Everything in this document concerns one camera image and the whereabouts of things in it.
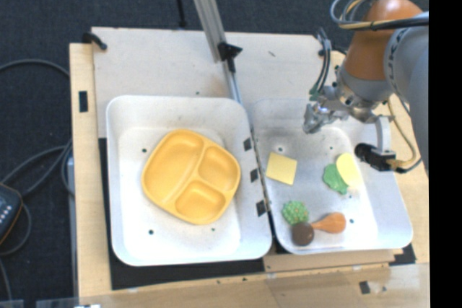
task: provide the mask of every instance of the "yellow plate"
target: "yellow plate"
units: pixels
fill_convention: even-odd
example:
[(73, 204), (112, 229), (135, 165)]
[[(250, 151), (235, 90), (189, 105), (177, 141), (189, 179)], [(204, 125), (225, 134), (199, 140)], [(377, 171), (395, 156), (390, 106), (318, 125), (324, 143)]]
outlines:
[(147, 197), (192, 224), (209, 224), (225, 211), (240, 182), (231, 153), (196, 132), (179, 129), (166, 135), (141, 175)]

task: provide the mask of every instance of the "black device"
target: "black device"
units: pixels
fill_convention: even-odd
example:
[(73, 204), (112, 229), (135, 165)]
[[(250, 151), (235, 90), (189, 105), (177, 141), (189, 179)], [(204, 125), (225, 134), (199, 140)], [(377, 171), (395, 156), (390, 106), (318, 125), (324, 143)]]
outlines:
[(0, 182), (0, 245), (13, 228), (21, 210), (21, 194)]

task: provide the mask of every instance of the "black fabric background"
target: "black fabric background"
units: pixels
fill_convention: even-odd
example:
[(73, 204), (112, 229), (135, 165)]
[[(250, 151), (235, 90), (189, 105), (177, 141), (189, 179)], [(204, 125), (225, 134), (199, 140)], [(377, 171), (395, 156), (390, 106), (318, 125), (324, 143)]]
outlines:
[[(352, 36), (330, 21), (333, 0), (218, 0), (226, 31), (315, 34), (323, 27), (334, 44)], [(428, 10), (429, 0), (412, 0)], [(183, 0), (187, 30), (200, 30), (192, 0)], [(69, 67), (69, 43), (92, 26), (176, 28), (176, 0), (0, 0), (0, 66), (41, 58)], [(65, 144), (71, 134), (69, 82), (42, 66), (0, 73), (0, 177), (44, 149)], [(12, 183), (26, 188), (53, 158)], [(25, 247), (4, 258), (12, 293), (34, 307), (39, 299), (72, 296), (67, 194), (55, 172), (27, 199), (33, 220)], [(10, 242), (25, 229), (20, 219)], [(5, 299), (0, 282), (0, 301)]]

